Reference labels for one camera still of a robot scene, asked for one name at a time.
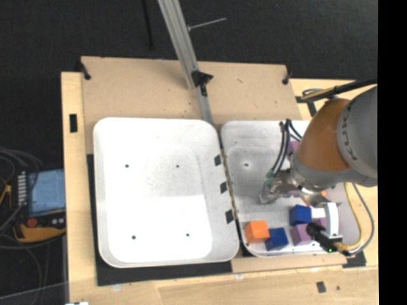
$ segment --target black floor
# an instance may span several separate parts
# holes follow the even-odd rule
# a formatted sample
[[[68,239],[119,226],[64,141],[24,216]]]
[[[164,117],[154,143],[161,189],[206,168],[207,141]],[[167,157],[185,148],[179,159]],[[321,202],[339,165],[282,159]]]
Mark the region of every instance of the black floor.
[[[0,0],[0,146],[62,168],[62,71],[82,55],[175,59],[157,0],[146,2],[153,50],[141,0]],[[180,2],[189,25],[227,18],[191,32],[199,60],[286,64],[294,78],[377,76],[378,0]],[[62,244],[49,254],[48,283],[58,283]],[[27,252],[0,250],[0,296],[34,288],[31,264]]]

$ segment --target white tray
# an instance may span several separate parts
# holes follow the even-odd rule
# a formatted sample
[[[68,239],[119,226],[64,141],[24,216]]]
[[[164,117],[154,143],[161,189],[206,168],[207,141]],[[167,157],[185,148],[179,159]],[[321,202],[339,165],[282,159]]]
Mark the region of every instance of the white tray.
[[[93,139],[99,251],[108,264],[196,264],[236,255],[231,197],[210,124],[106,118]]]
[[[293,206],[305,205],[301,198],[279,198],[275,203],[260,202],[261,189],[266,173],[273,166],[281,144],[280,121],[230,121],[223,125],[221,138],[226,156],[226,164],[231,181],[231,189],[237,209],[237,217],[242,241],[246,249],[257,257],[274,255],[300,255],[325,252],[315,241],[308,245],[294,246],[290,235],[289,210]],[[293,121],[294,127],[303,134],[309,121]],[[289,167],[286,159],[282,169]],[[345,186],[337,184],[328,189],[326,198],[340,204],[338,207],[339,233],[343,242],[349,245],[359,239],[356,217],[350,207]],[[247,244],[244,227],[250,221],[265,220],[268,228],[285,229],[289,244],[280,250],[268,251],[264,243]]]

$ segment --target metal rod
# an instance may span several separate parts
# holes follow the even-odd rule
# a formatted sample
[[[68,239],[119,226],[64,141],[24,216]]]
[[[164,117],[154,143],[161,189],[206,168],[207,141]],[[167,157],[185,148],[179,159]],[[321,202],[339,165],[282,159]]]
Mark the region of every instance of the metal rod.
[[[220,18],[220,19],[212,20],[211,22],[206,22],[206,23],[202,23],[202,24],[198,24],[198,25],[194,25],[194,26],[188,26],[188,30],[192,31],[193,29],[208,26],[208,25],[213,25],[213,24],[216,24],[219,22],[224,22],[225,20],[226,20],[226,18]]]
[[[151,30],[151,23],[150,18],[148,15],[148,8],[146,0],[141,0],[143,12],[144,12],[144,20],[146,22],[147,27],[147,35],[148,35],[148,48],[151,51],[154,48],[154,41],[153,41],[153,31]]]
[[[188,88],[194,88],[196,86],[193,82],[192,73],[199,71],[199,67],[179,1],[158,0],[158,4],[167,24],[177,57],[183,68]],[[213,125],[208,98],[206,95],[202,95],[201,89],[196,89],[201,117],[204,121]]]

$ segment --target yellow cable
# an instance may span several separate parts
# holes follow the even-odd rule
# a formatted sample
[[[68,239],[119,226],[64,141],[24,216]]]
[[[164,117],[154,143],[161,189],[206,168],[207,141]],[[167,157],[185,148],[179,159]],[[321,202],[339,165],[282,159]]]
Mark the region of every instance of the yellow cable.
[[[315,91],[313,93],[306,94],[305,96],[302,96],[301,98],[302,98],[302,100],[308,100],[308,99],[311,99],[311,98],[315,98],[315,97],[318,97],[318,96],[320,96],[322,94],[325,94],[325,93],[328,93],[328,92],[333,92],[336,87],[338,87],[338,86],[325,88],[325,89],[322,89],[322,90],[319,90],[319,91]]]
[[[353,245],[348,245],[348,244],[344,244],[344,243],[340,243],[340,242],[336,242],[334,243],[334,246],[338,249],[338,251],[340,252],[344,252],[344,251],[351,251],[353,248],[357,248],[360,247],[362,244],[362,240],[363,240],[363,236],[362,236],[362,225],[361,225],[361,221],[359,220],[358,216],[356,215],[356,211],[355,211],[355,205],[354,203],[352,203],[352,201],[350,200],[350,194],[349,194],[349,190],[348,190],[348,184],[345,183],[345,190],[346,190],[346,195],[348,198],[348,202],[349,205],[355,215],[356,218],[356,222],[357,222],[357,227],[359,228],[359,240],[354,243]]]
[[[0,180],[2,180],[2,182],[4,183],[4,190],[0,194],[0,205],[1,205],[1,203],[3,202],[4,196],[6,195],[6,192],[8,191],[8,187],[7,187],[7,182],[2,177],[0,177]]]

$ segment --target small black clip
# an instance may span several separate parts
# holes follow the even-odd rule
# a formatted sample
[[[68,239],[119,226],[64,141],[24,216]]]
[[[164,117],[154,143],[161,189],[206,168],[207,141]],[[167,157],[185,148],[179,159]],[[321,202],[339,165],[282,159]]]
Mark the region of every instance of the small black clip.
[[[308,106],[308,110],[310,111],[311,116],[314,116],[317,114],[317,108],[315,107],[315,104],[313,102],[310,102],[309,100],[303,100],[301,96],[295,96],[295,100],[297,103],[306,103]]]
[[[88,73],[87,69],[85,68],[85,66],[83,65],[83,63],[80,61],[76,61],[75,71],[83,72],[83,77],[86,80],[90,80],[90,78],[92,78],[91,75],[89,75],[89,73]]]
[[[192,72],[192,80],[195,87],[200,87],[202,96],[207,97],[208,91],[206,90],[206,84],[214,77],[211,74],[205,74],[200,71]]]
[[[288,82],[289,82],[289,80],[290,80],[290,78],[293,76],[293,72],[291,71],[291,72],[289,72],[287,75],[286,75],[286,77],[282,80],[282,83],[284,84],[284,85],[288,85]]]

